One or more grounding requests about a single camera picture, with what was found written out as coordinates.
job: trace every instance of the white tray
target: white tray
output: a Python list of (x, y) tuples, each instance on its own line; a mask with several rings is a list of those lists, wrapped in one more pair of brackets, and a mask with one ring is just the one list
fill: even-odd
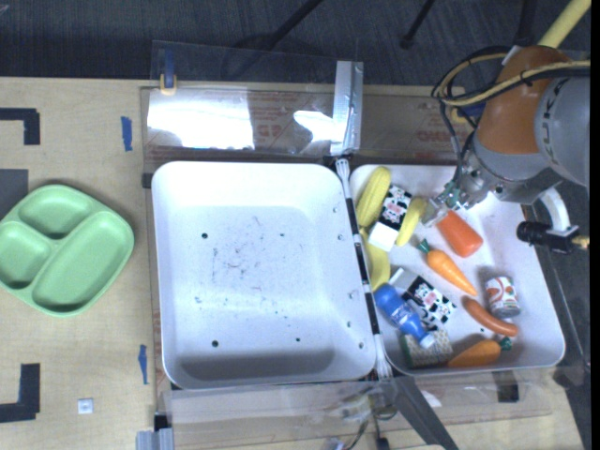
[[(351, 192), (355, 199), (375, 168), (375, 165), (361, 166), (352, 173)], [(439, 194), (454, 173), (454, 167), (445, 166), (397, 165), (388, 168), (394, 184), (413, 195), (424, 197)], [(510, 352), (502, 352), (495, 364), (486, 367), (410, 369), (400, 349), (398, 330), (378, 311), (388, 358), (398, 370), (412, 375), (555, 366), (564, 355), (564, 336), (535, 249), (517, 239), (517, 226), (524, 220), (520, 205), (500, 202), (490, 195), (471, 210), (461, 210), (459, 214), (484, 239), (484, 245), (476, 253), (462, 259), (447, 245), (437, 228), (425, 228), (419, 224), (412, 241), (403, 247), (395, 247), (390, 253), (392, 272), (402, 266), (421, 275), (457, 305), (444, 326), (455, 353), (465, 350), (481, 337), (492, 338), (494, 335), (464, 310), (461, 299), (466, 293), (448, 284), (427, 267), (425, 255), (416, 248), (416, 244), (426, 237), (433, 248), (443, 249), (452, 256), (479, 291), (477, 299), (484, 307), (487, 306), (483, 288), (486, 280), (495, 276), (512, 277), (522, 308), (520, 315), (512, 320), (519, 328), (519, 334), (513, 338), (513, 348)]]
[(342, 186), (313, 164), (172, 162), (152, 180), (162, 354), (183, 388), (375, 364)]

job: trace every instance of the yellow banana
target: yellow banana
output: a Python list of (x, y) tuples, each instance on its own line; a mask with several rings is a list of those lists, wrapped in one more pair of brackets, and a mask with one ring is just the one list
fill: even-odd
[(363, 237), (363, 247), (367, 253), (368, 276), (371, 282), (371, 290), (375, 292), (391, 277), (390, 260), (385, 250), (368, 243), (368, 234), (365, 229), (360, 229)]
[(411, 239), (416, 229), (417, 223), (421, 220), (421, 217), (425, 213), (425, 209), (428, 206), (428, 202), (420, 197), (412, 197), (409, 207), (406, 210), (406, 215), (402, 220), (402, 226), (400, 232), (396, 237), (396, 245), (402, 247)]
[(382, 211), (383, 200), (392, 183), (392, 174), (385, 167), (377, 167), (368, 179), (365, 191), (356, 205), (356, 221), (361, 227), (372, 225)]

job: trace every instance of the sausage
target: sausage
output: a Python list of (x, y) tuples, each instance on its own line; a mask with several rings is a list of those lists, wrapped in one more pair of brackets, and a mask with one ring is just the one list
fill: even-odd
[(488, 330), (497, 334), (506, 335), (507, 337), (516, 337), (518, 327), (512, 323), (497, 319), (483, 308), (477, 300), (467, 298), (463, 302), (465, 310), (469, 312), (478, 323), (485, 326)]

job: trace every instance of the soda can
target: soda can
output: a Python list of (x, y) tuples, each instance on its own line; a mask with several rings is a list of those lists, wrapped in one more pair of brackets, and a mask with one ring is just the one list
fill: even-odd
[(521, 312), (515, 284), (510, 277), (495, 277), (486, 282), (489, 311), (494, 317), (508, 319)]

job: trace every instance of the green divided plate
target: green divided plate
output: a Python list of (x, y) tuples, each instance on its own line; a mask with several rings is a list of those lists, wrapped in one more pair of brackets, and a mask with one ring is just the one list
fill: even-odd
[(133, 243), (131, 227), (103, 203), (40, 187), (0, 220), (0, 287), (49, 315), (78, 315), (112, 285)]

